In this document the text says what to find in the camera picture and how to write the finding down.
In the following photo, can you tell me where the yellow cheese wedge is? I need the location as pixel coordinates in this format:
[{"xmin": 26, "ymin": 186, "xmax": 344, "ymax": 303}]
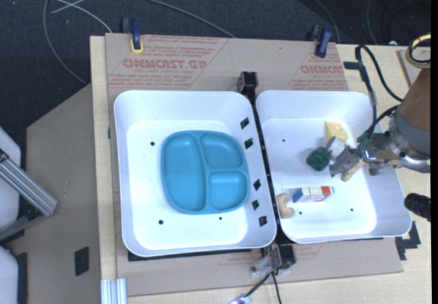
[{"xmin": 324, "ymin": 121, "xmax": 348, "ymax": 142}]

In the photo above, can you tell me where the beige toy stick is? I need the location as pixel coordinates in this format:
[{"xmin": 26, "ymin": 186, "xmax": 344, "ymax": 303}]
[{"xmin": 341, "ymin": 161, "xmax": 364, "ymax": 183}]

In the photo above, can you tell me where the black block with thin wires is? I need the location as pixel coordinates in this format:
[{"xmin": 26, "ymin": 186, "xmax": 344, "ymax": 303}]
[
  {"xmin": 235, "ymin": 71, "xmax": 259, "ymax": 95},
  {"xmin": 269, "ymin": 244, "xmax": 296, "ymax": 275}
]

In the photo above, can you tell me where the beige toy cashew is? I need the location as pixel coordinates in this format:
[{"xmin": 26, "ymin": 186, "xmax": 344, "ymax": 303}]
[{"xmin": 276, "ymin": 192, "xmax": 296, "ymax": 220}]

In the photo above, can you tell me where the dark green toy vegetable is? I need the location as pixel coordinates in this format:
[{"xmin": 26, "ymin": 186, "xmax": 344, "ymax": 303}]
[{"xmin": 305, "ymin": 146, "xmax": 332, "ymax": 172}]

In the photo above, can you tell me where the black cylinder on white bracket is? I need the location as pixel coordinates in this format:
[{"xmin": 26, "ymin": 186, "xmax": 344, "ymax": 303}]
[{"xmin": 404, "ymin": 192, "xmax": 432, "ymax": 222}]

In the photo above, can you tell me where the blue divided plate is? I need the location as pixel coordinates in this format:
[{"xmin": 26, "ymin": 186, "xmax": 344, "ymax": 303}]
[{"xmin": 160, "ymin": 129, "xmax": 250, "ymax": 216}]

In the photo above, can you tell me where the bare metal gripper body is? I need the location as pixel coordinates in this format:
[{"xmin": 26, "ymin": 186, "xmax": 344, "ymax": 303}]
[{"xmin": 359, "ymin": 131, "xmax": 432, "ymax": 176}]

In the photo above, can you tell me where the brown cardboard board red print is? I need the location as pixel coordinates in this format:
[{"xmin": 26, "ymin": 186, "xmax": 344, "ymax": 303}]
[{"xmin": 104, "ymin": 32, "xmax": 404, "ymax": 297}]

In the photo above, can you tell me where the white red blue carton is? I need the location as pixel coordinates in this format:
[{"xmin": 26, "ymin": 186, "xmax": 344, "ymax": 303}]
[{"xmin": 292, "ymin": 185, "xmax": 335, "ymax": 203}]

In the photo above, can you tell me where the white plastic tray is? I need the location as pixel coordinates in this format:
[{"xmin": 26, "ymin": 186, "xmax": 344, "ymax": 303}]
[
  {"xmin": 255, "ymin": 89, "xmax": 413, "ymax": 245},
  {"xmin": 113, "ymin": 89, "xmax": 278, "ymax": 258}
]

